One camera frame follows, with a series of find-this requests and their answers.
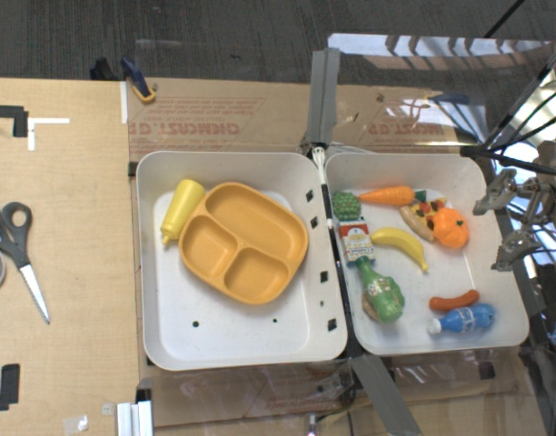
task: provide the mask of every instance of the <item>yellow banana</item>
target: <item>yellow banana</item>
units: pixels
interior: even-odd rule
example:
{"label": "yellow banana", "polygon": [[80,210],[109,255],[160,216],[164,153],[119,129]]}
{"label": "yellow banana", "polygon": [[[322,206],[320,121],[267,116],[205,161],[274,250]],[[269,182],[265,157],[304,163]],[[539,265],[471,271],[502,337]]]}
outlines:
{"label": "yellow banana", "polygon": [[381,228],[371,234],[371,242],[380,245],[392,245],[407,253],[421,267],[428,270],[428,265],[423,256],[423,244],[413,234],[399,228]]}

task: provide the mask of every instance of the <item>scissors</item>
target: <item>scissors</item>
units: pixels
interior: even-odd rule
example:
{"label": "scissors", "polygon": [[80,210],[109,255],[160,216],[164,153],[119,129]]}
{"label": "scissors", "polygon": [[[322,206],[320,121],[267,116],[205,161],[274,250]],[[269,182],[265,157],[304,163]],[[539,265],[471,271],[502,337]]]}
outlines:
{"label": "scissors", "polygon": [[[22,224],[14,223],[13,217],[16,212],[24,214],[25,220]],[[30,259],[27,256],[26,240],[31,224],[32,211],[23,203],[11,202],[2,208],[0,210],[0,251],[6,253],[14,260],[15,266],[24,276],[25,284],[32,294],[35,306],[44,318],[44,321],[49,324],[50,315],[45,306],[44,296],[35,278],[34,268],[32,268]]]}

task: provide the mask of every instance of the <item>mustard bottle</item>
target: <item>mustard bottle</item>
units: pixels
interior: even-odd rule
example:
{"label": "mustard bottle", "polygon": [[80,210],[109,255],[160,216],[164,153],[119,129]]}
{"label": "mustard bottle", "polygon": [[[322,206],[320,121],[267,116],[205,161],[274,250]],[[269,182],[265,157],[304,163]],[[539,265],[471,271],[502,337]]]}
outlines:
{"label": "mustard bottle", "polygon": [[183,179],[175,189],[173,199],[161,224],[163,244],[179,239],[181,230],[195,210],[199,202],[205,197],[204,187],[191,179]]}

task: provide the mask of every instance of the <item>scissors blade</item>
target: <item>scissors blade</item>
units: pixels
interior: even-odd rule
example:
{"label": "scissors blade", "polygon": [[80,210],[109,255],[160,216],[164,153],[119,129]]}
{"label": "scissors blade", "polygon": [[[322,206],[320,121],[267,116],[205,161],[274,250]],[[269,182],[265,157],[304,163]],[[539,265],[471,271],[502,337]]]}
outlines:
{"label": "scissors blade", "polygon": [[50,324],[50,315],[48,314],[48,309],[45,308],[44,296],[42,295],[42,291],[40,291],[38,281],[35,278],[34,268],[32,268],[32,265],[26,265],[20,268],[20,272],[24,276],[27,288],[32,294],[32,299],[34,299],[35,306],[38,308],[38,311],[44,318],[44,321]]}

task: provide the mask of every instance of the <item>wooden table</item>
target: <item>wooden table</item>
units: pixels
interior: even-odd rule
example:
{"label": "wooden table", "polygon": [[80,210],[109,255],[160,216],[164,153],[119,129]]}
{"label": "wooden table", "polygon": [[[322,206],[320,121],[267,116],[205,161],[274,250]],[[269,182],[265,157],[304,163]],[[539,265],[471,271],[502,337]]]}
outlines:
{"label": "wooden table", "polygon": [[[86,414],[85,434],[114,434],[105,403],[133,402],[139,383],[128,129],[120,84],[0,78],[0,104],[30,117],[69,118],[39,124],[35,150],[0,118],[0,207],[29,205],[28,252],[51,316],[40,317],[21,274],[7,260],[0,288],[1,367],[21,367],[19,402],[0,411],[0,435],[64,434],[66,419]],[[424,434],[545,434],[526,375],[505,393],[431,401],[408,399]],[[355,434],[384,434],[369,407],[352,413]],[[158,434],[303,434],[304,417],[234,421],[162,429]],[[343,416],[323,434],[346,435]]]}

